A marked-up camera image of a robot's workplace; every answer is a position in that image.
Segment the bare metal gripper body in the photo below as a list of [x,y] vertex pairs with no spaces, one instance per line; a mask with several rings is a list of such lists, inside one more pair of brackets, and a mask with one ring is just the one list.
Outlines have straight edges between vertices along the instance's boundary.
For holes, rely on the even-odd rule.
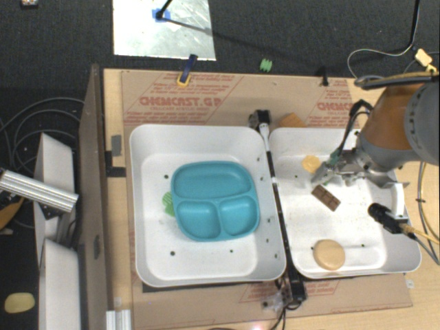
[[357,179],[368,179],[385,188],[396,183],[391,172],[410,160],[410,151],[385,148],[336,149],[329,158],[329,168],[349,186]]

